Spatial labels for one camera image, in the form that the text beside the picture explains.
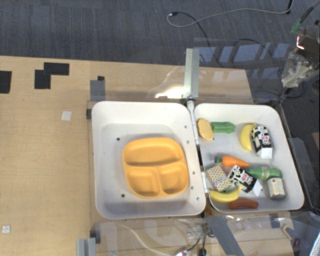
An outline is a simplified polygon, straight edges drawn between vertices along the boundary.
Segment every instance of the white tray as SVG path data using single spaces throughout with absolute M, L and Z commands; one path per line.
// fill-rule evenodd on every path
M 239 105 L 239 104 L 199 104 L 195 110 L 196 119 L 204 118 L 209 122 L 231 122 L 236 125 L 234 133 L 216 133 L 214 140 L 199 139 L 201 156 L 204 169 L 212 167 L 215 156 L 231 155 L 242 159 L 251 165 L 272 166 L 282 171 L 282 179 L 286 192 L 286 198 L 271 200 L 266 180 L 259 180 L 262 184 L 262 192 L 257 197 L 254 192 L 240 192 L 240 199 L 252 199 L 259 203 L 257 209 L 230 210 L 228 204 L 211 201 L 212 205 L 220 212 L 226 214 L 264 211 L 297 210 L 304 204 L 304 194 L 296 171 L 296 167 L 288 146 L 286 135 L 278 113 L 265 105 Z M 273 147 L 272 159 L 261 159 L 252 149 L 245 150 L 240 143 L 240 132 L 247 123 L 256 122 L 266 126 Z
M 102 101 L 92 109 L 92 132 L 95 203 L 103 217 L 194 216 L 204 210 L 206 197 L 186 107 L 178 103 Z M 132 140 L 150 137 L 169 137 L 182 147 L 189 172 L 189 186 L 183 193 L 155 199 L 131 193 L 122 166 L 123 149 Z

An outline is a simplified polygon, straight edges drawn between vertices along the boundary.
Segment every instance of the beige checkered block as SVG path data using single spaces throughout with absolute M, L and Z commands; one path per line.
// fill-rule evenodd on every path
M 222 168 L 217 165 L 205 171 L 214 190 L 221 192 L 229 188 L 232 184 Z

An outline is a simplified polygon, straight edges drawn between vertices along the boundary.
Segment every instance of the gray carpet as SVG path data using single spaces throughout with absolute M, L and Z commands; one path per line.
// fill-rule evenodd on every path
M 221 41 L 222 45 L 234 46 L 241 39 L 249 39 L 253 45 L 258 42 L 264 48 L 275 43 L 274 54 L 279 43 L 288 45 L 288 49 L 294 47 L 296 36 L 289 33 L 291 27 L 313 0 L 295 0 L 289 15 L 243 10 L 185 28 L 171 26 L 167 15 L 182 11 L 201 19 L 239 8 L 282 12 L 288 3 L 289 0 L 0 0 L 0 55 L 184 65 L 186 48 L 206 51 L 221 45 Z M 320 6 L 303 25 L 313 24 L 319 16 Z M 178 14 L 170 21 L 184 25 L 193 20 Z M 262 84 L 261 79 L 255 79 L 252 66 L 242 66 L 247 70 L 254 97 L 267 102 L 281 93 L 285 60 L 286 56 L 269 58 L 270 67 L 276 68 L 265 75 Z M 223 64 L 210 58 L 201 65 L 238 68 L 235 59 Z M 294 89 L 289 96 L 283 103 L 289 128 L 306 144 L 319 180 L 319 152 L 311 137 L 311 133 L 319 132 L 319 97 L 312 92 L 311 82 Z

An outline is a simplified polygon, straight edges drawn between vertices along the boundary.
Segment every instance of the yellow banana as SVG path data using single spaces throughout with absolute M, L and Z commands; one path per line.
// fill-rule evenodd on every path
M 209 190 L 209 194 L 210 194 L 210 198 L 213 201 L 227 204 L 239 198 L 239 193 L 241 189 L 242 189 L 242 186 L 238 186 L 235 190 L 227 193 L 221 193 L 214 190 Z
M 248 123 L 241 130 L 240 142 L 241 142 L 242 147 L 244 147 L 245 150 L 251 151 L 251 149 L 252 149 L 250 133 L 251 133 L 252 128 L 256 125 L 257 124 L 255 122 Z

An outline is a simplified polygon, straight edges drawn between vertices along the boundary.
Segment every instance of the orange plate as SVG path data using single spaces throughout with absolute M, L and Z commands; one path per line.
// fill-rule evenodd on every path
M 140 198 L 165 198 L 182 193 L 189 185 L 186 157 L 181 146 L 167 137 L 129 142 L 122 153 L 126 182 Z

